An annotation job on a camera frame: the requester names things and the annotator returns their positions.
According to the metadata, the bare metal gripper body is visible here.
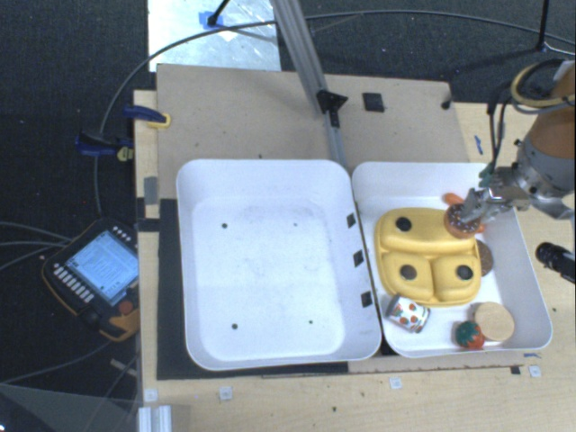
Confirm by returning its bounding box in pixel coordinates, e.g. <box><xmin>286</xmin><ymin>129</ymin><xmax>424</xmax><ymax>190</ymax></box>
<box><xmin>487</xmin><ymin>167</ymin><xmax>576</xmax><ymax>221</ymax></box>

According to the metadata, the brown sprinkled doughnut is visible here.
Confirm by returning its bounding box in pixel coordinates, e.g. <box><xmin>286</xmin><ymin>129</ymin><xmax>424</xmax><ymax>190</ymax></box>
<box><xmin>443</xmin><ymin>203</ymin><xmax>483</xmax><ymax>240</ymax></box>

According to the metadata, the brown round biscuit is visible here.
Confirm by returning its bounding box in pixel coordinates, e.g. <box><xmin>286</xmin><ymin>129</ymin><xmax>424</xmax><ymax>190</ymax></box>
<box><xmin>473</xmin><ymin>239</ymin><xmax>495</xmax><ymax>279</ymax></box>

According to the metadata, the yellow divided plate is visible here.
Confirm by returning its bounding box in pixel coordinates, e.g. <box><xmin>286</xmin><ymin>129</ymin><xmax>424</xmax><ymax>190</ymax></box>
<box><xmin>373</xmin><ymin>206</ymin><xmax>483</xmax><ymax>308</ymax></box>

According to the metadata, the white plastic tray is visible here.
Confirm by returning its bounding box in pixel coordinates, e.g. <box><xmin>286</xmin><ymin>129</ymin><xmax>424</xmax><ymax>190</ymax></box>
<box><xmin>175</xmin><ymin>158</ymin><xmax>384</xmax><ymax>372</ymax></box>
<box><xmin>350</xmin><ymin>160</ymin><xmax>554</xmax><ymax>360</ymax></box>

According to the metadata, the beige round bread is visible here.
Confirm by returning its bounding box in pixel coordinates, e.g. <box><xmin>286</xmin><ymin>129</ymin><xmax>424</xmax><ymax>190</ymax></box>
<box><xmin>470</xmin><ymin>301</ymin><xmax>516</xmax><ymax>344</ymax></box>

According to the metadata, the white can with fruit print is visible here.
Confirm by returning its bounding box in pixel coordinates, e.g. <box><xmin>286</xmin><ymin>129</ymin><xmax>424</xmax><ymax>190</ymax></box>
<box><xmin>384</xmin><ymin>294</ymin><xmax>431</xmax><ymax>334</ymax></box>

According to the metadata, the red strawberry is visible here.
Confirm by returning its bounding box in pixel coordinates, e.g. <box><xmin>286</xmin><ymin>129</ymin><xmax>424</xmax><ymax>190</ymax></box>
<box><xmin>454</xmin><ymin>320</ymin><xmax>487</xmax><ymax>351</ymax></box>

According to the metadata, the black block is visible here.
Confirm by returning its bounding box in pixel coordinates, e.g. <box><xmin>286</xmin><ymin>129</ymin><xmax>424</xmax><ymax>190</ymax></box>
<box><xmin>362</xmin><ymin>92</ymin><xmax>386</xmax><ymax>113</ymax></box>

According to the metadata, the brown cardboard board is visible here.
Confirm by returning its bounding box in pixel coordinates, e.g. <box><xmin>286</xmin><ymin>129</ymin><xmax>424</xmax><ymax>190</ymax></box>
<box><xmin>155</xmin><ymin>63</ymin><xmax>528</xmax><ymax>381</ymax></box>

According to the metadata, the black cylinder on white bracket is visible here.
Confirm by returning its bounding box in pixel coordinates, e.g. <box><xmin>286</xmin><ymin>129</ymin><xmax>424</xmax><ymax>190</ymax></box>
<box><xmin>535</xmin><ymin>241</ymin><xmax>576</xmax><ymax>284</ymax></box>

